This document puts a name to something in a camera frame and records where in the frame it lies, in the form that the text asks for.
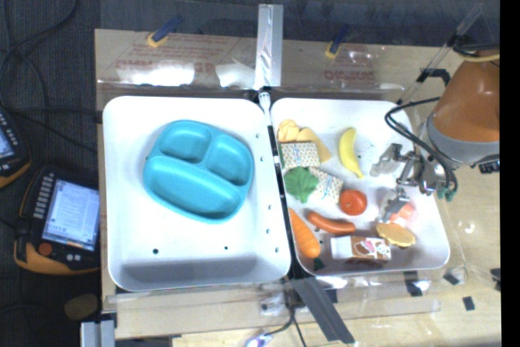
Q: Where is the yellow biscuit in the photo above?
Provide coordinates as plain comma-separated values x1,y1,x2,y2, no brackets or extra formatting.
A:
375,221,417,249

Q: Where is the yellow toy croissant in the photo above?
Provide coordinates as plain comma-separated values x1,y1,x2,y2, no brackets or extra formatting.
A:
276,118,302,144

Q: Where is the yellow toy cheese slice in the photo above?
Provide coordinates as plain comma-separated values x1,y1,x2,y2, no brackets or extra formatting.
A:
297,126,332,167

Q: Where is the green toy broccoli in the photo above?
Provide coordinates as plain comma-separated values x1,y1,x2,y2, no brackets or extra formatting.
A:
282,166,320,205

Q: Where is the thin black and white rod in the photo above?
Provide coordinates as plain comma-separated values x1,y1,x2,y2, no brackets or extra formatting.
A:
258,90,294,282

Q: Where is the white plastic tray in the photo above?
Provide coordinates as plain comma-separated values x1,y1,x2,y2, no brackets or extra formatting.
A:
102,94,293,293
268,97,452,279

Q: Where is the orange and white toy block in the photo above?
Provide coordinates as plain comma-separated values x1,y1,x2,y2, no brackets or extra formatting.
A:
388,200,418,227

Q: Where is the blue divided plate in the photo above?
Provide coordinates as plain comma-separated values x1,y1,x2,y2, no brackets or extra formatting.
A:
141,119,256,225

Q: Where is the yellow banana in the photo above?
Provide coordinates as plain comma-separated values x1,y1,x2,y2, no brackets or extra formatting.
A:
338,127,365,180

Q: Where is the brown cardboard board, red print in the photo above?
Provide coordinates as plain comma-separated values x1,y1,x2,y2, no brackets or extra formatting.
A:
93,28,501,340

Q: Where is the white and brown carton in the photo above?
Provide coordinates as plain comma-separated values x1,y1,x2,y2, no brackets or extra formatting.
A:
329,235,392,262

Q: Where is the orange sausage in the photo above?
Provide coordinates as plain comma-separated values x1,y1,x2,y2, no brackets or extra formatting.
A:
305,210,358,236

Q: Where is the orange toy tomato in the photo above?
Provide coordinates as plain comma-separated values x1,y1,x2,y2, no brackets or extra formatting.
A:
338,189,369,217

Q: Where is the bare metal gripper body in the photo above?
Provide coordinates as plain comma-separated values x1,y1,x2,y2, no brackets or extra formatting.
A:
396,150,448,197

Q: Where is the orange carrot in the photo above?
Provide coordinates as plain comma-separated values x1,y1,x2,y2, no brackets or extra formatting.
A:
288,207,327,271

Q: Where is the white and yellow patterned packet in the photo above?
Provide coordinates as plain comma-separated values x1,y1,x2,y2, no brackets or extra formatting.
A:
310,167,345,206
279,141,322,172

